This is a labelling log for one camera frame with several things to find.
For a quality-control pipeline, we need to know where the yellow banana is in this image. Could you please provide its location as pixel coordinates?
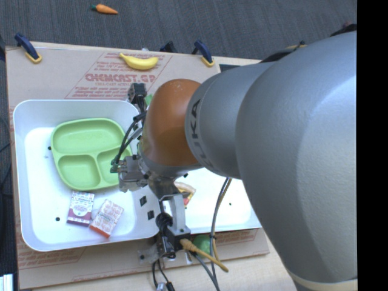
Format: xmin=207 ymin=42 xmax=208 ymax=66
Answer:
xmin=118 ymin=52 xmax=160 ymax=71

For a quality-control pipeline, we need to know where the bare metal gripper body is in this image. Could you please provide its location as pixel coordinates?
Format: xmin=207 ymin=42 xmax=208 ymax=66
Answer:
xmin=118 ymin=155 xmax=180 ymax=199

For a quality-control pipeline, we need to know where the black block with thin wires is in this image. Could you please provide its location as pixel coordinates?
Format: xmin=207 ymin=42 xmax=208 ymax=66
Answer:
xmin=127 ymin=82 xmax=149 ymax=103

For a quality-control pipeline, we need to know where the green round toy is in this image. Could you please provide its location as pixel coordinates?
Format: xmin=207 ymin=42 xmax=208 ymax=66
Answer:
xmin=192 ymin=234 xmax=213 ymax=255

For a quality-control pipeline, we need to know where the orange and white carton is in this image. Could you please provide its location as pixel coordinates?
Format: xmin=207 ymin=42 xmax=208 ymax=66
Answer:
xmin=89 ymin=198 xmax=125 ymax=239

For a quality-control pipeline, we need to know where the yellow and red toy food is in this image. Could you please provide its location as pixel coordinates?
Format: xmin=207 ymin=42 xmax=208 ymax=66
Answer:
xmin=175 ymin=181 xmax=197 ymax=207

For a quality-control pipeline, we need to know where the green divided plate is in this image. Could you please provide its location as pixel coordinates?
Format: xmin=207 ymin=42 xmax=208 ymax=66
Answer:
xmin=50 ymin=118 xmax=135 ymax=192

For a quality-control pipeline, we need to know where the white plastic tray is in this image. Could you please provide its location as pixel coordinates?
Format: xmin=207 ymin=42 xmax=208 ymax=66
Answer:
xmin=12 ymin=99 xmax=162 ymax=252

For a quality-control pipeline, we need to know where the black cylinder on white bracket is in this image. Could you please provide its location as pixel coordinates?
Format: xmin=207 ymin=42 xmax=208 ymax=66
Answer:
xmin=155 ymin=192 xmax=192 ymax=252

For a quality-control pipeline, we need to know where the orange carrot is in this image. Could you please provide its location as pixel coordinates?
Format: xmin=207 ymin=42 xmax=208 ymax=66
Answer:
xmin=90 ymin=4 xmax=119 ymax=15

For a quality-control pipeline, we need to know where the brown cardboard board red print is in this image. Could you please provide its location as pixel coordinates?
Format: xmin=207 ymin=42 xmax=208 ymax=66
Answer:
xmin=5 ymin=41 xmax=270 ymax=290

